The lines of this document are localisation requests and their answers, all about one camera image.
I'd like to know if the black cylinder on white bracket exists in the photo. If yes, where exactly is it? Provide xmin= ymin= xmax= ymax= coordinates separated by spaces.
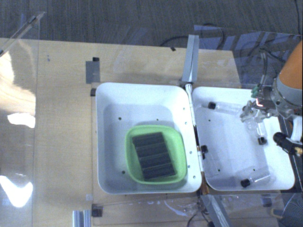
xmin=273 ymin=116 xmax=303 ymax=157

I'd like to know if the clear plastic bottle black cap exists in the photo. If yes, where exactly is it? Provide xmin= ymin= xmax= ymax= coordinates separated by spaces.
xmin=240 ymin=168 xmax=271 ymax=189
xmin=247 ymin=120 xmax=267 ymax=146
xmin=200 ymin=145 xmax=221 ymax=175
xmin=207 ymin=101 xmax=244 ymax=115

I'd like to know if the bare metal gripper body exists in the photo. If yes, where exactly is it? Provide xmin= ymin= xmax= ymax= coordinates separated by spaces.
xmin=256 ymin=86 xmax=294 ymax=121

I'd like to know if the white plastic tray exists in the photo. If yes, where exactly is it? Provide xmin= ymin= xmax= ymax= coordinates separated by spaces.
xmin=95 ymin=82 xmax=203 ymax=196
xmin=191 ymin=86 xmax=296 ymax=192

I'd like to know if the green square bowl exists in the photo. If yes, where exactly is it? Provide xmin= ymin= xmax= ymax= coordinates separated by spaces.
xmin=125 ymin=124 xmax=188 ymax=185

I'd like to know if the black ribbed block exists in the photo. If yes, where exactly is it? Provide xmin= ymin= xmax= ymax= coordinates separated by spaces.
xmin=131 ymin=131 xmax=177 ymax=182

